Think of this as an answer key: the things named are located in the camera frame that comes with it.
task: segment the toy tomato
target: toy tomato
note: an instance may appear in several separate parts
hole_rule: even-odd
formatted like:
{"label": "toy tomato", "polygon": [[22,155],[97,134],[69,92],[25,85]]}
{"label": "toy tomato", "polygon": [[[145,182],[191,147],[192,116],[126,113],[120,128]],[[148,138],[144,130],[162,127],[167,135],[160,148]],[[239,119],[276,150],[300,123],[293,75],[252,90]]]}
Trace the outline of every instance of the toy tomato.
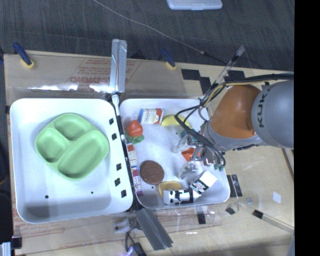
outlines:
{"label": "toy tomato", "polygon": [[126,132],[130,137],[139,137],[143,133],[143,128],[138,120],[131,121],[126,127]]}

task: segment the black cable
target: black cable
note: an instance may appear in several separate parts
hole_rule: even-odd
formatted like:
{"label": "black cable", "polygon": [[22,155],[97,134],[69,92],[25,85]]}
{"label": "black cable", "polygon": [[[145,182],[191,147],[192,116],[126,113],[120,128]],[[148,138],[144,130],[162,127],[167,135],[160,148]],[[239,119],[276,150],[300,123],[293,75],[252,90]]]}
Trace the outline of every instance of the black cable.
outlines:
{"label": "black cable", "polygon": [[202,120],[203,120],[205,123],[208,122],[208,120],[205,119],[204,116],[202,115],[202,113],[201,113],[201,108],[200,108],[200,107],[198,108],[198,114],[199,114],[199,117],[201,117]]}
{"label": "black cable", "polygon": [[206,56],[206,57],[212,58],[212,59],[214,59],[214,60],[216,60],[216,61],[218,61],[218,62],[221,62],[221,63],[223,63],[224,65],[227,65],[227,64],[228,64],[228,63],[224,62],[224,61],[221,60],[221,59],[218,59],[218,58],[216,58],[216,57],[213,57],[212,55],[210,55],[210,54],[207,53],[206,51],[203,52],[203,55]]}
{"label": "black cable", "polygon": [[127,231],[125,233],[125,239],[124,239],[124,248],[125,251],[128,252],[129,251],[129,247],[128,247],[128,239],[130,238],[130,240],[132,241],[133,244],[135,244],[135,241],[132,239],[132,237],[130,236],[130,233],[132,230],[134,229],[138,229],[138,230],[142,230],[142,228],[140,227],[139,224],[135,225],[134,227],[132,227],[129,231]]}
{"label": "black cable", "polygon": [[265,80],[294,80],[295,79],[295,75],[294,74],[285,74],[285,73],[281,73],[281,74],[263,74],[263,75],[256,75],[256,76],[251,76],[251,77],[246,77],[244,79],[239,79],[239,80],[228,80],[226,82],[224,82],[224,85],[228,85],[228,84],[236,84],[236,83],[258,83],[261,81],[265,81]]}
{"label": "black cable", "polygon": [[224,90],[225,86],[221,87],[221,89],[219,89],[215,95],[209,100],[209,102],[211,102],[215,97],[217,97],[223,90]]}
{"label": "black cable", "polygon": [[199,106],[199,105],[195,105],[195,106],[192,106],[192,107],[183,109],[183,110],[179,111],[177,115],[179,115],[179,114],[181,114],[181,113],[183,113],[183,112],[189,111],[189,110],[193,110],[193,109],[197,108],[198,106]]}
{"label": "black cable", "polygon": [[196,106],[196,108],[194,110],[192,110],[187,116],[186,118],[184,119],[184,123],[186,123],[187,119],[197,110],[200,108],[200,105]]}

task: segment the blue clamp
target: blue clamp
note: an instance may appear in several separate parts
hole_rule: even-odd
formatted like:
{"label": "blue clamp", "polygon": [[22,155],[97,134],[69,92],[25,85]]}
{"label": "blue clamp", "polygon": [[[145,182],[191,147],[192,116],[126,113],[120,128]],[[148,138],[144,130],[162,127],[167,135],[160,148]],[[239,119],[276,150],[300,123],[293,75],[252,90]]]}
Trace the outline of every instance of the blue clamp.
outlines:
{"label": "blue clamp", "polygon": [[176,64],[174,62],[174,58],[172,58],[170,53],[165,48],[162,48],[160,50],[160,56],[158,58],[158,61],[160,61],[162,57],[164,57],[164,59],[166,60],[166,65],[170,69],[175,70],[177,68],[177,66],[176,66]]}
{"label": "blue clamp", "polygon": [[35,65],[35,63],[33,62],[32,59],[29,58],[28,54],[26,53],[25,49],[18,44],[17,42],[14,42],[12,44],[13,49],[16,51],[17,54],[20,55],[21,57],[21,63],[27,67],[28,69],[33,68],[33,66]]}

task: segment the yellow banana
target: yellow banana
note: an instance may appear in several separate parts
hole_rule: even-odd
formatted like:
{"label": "yellow banana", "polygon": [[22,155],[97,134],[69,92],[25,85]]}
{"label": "yellow banana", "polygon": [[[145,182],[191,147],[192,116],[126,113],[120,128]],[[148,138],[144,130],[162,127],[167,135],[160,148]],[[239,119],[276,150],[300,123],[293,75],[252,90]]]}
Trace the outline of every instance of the yellow banana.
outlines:
{"label": "yellow banana", "polygon": [[[178,118],[181,121],[185,120],[185,117],[178,115]],[[167,115],[162,119],[161,125],[162,126],[172,126],[172,125],[178,125],[179,123],[177,122],[177,120],[175,119],[175,115],[171,114],[171,115]],[[188,126],[191,129],[191,125],[188,121],[185,122],[185,125]]]}

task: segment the white tray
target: white tray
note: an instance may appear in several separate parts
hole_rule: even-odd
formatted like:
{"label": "white tray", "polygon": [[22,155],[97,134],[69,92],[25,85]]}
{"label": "white tray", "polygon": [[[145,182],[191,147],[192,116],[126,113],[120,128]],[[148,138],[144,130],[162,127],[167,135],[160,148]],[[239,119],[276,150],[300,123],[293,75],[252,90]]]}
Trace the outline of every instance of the white tray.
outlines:
{"label": "white tray", "polygon": [[[34,146],[36,136],[50,121],[70,112],[86,118],[110,143],[107,157],[79,181],[61,177],[39,157]],[[16,208],[23,220],[53,222],[121,213],[131,207],[133,194],[126,160],[115,111],[108,102],[24,98],[12,104],[10,121]]]}
{"label": "white tray", "polygon": [[[120,105],[120,114],[123,122],[123,127],[127,127],[132,120],[137,120],[140,114],[140,109],[162,108],[164,109],[164,117],[175,115],[181,110],[196,106],[199,101],[195,99],[127,99]],[[201,112],[208,119],[208,113],[205,109]],[[204,122],[196,111],[192,114],[188,122],[197,132],[200,130],[201,124]],[[153,160],[159,163],[165,174],[163,181],[177,181],[181,183],[183,188],[188,186],[187,180],[181,180],[176,177],[180,167],[187,161],[181,153],[173,153],[172,149],[180,140],[180,132],[183,128],[180,125],[162,126],[160,124],[144,124],[143,136],[144,140],[134,144],[137,154],[138,164],[146,160]],[[230,187],[227,180],[225,170],[214,170],[214,167],[205,167],[203,170],[209,170],[217,181],[214,185],[207,189],[203,195],[194,203],[182,204],[183,207],[210,205],[225,202],[230,196]],[[166,205],[159,193],[157,185],[150,185],[143,180],[142,191],[143,195],[138,197],[139,202],[146,208],[164,209],[174,208],[175,205]]]}

